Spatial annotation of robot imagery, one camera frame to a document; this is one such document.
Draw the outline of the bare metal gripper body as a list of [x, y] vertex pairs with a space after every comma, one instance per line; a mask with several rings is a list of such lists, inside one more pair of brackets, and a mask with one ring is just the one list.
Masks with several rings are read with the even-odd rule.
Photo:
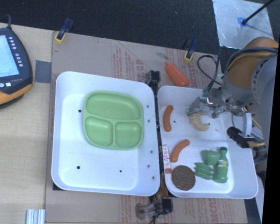
[[223, 106], [227, 112], [235, 116], [242, 116], [243, 108], [252, 102], [253, 96], [250, 91], [211, 88], [204, 91], [204, 97], [208, 98], [208, 107]]

